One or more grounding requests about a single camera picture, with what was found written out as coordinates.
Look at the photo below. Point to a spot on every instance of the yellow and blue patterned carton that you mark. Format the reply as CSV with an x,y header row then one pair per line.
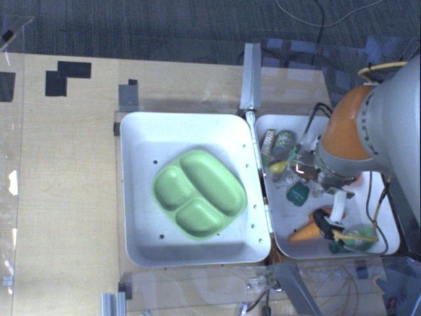
x,y
268,142

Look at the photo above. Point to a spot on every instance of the green divided plate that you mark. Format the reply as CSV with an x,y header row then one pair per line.
x,y
200,189

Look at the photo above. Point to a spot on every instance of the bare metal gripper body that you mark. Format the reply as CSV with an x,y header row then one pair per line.
x,y
306,165

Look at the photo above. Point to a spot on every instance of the white plastic tray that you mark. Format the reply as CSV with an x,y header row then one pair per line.
x,y
289,216
144,189

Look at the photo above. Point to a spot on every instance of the grey and green can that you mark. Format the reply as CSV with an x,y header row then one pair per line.
x,y
283,143

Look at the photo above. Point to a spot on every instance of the green clear plastic bottle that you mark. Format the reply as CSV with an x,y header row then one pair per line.
x,y
360,239

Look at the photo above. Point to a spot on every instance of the yellow banana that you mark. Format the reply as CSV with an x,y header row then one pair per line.
x,y
278,166

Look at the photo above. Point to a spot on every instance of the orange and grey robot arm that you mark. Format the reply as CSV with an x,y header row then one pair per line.
x,y
378,123

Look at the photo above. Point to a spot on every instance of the orange carrot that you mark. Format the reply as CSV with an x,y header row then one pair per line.
x,y
307,232

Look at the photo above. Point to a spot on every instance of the black cylinder on white bracket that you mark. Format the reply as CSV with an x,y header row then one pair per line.
x,y
324,224

